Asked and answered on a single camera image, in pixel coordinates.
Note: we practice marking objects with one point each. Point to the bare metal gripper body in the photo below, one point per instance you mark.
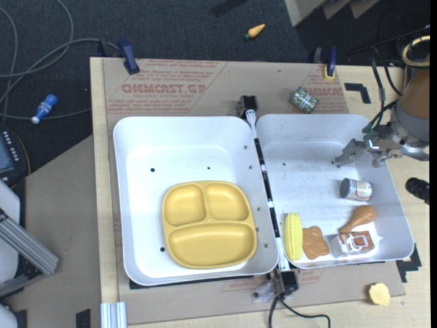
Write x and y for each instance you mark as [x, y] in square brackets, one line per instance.
[385, 141]

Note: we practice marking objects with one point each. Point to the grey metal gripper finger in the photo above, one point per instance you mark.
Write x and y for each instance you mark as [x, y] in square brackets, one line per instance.
[349, 152]
[379, 159]

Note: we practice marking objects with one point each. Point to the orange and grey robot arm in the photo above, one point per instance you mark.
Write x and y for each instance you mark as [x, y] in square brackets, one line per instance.
[414, 94]

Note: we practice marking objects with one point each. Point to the white and orange can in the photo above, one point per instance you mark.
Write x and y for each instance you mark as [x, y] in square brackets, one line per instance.
[358, 190]

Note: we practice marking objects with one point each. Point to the white plastic tray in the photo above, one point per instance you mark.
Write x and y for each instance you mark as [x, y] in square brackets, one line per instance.
[191, 149]
[307, 149]

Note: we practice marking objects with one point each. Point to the brown chicken drumstick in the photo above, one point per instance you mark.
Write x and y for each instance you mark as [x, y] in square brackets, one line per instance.
[362, 216]

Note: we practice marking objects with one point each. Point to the green can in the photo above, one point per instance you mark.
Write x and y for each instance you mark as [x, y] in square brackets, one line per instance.
[304, 100]

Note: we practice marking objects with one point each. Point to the thin black and white rod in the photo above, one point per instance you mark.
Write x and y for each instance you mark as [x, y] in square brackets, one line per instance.
[265, 176]

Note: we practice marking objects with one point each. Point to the white and orange carton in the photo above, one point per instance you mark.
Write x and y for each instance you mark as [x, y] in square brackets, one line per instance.
[355, 244]

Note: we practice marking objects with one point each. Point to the brown toast slice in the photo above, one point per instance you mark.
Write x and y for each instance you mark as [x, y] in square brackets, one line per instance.
[314, 243]

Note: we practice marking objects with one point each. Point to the yellow corn cob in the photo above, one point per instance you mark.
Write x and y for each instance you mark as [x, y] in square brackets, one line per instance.
[293, 236]

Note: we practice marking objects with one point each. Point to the yellow crisp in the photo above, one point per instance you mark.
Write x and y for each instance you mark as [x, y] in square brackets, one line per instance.
[379, 294]

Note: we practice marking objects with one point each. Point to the brown cardboard board red print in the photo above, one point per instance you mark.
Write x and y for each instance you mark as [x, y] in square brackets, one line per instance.
[211, 91]

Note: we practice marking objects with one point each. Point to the orange carrot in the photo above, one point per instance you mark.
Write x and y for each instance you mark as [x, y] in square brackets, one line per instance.
[256, 31]

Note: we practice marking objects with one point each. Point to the yellow divided plate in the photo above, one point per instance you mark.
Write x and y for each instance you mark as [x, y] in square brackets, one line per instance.
[210, 238]

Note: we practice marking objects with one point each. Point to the blue bottle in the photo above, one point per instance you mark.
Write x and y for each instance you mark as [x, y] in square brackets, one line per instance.
[45, 108]

